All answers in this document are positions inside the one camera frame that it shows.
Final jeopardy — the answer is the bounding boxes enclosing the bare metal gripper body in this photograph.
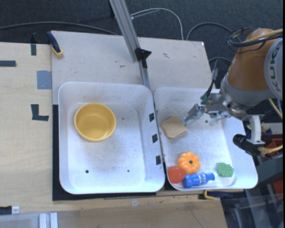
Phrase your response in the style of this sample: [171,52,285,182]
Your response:
[202,92,250,121]

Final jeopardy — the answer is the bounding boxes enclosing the tan toast slice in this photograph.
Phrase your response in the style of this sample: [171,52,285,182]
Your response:
[160,115,188,140]

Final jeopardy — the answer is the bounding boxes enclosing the white plastic tray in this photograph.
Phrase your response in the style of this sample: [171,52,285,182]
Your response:
[58,81,166,195]
[153,86,259,192]

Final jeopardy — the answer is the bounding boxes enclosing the orange pumpkin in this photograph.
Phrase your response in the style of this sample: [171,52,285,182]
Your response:
[177,151,201,175]

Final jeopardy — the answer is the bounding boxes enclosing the green grapes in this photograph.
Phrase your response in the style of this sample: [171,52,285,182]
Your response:
[215,162,235,178]

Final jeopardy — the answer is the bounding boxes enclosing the blue bottle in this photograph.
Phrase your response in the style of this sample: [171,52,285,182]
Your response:
[181,172,216,189]

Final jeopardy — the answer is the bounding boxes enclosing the red tomato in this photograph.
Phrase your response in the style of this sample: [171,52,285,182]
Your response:
[167,165,186,184]

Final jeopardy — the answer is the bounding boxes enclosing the yellow bowl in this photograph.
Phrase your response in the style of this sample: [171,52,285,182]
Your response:
[73,102,117,143]

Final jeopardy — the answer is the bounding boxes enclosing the pale flat board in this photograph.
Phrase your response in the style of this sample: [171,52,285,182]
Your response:
[51,30,244,200]

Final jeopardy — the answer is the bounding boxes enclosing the black cylinder on white bracket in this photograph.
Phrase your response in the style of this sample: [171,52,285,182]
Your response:
[232,115,267,157]

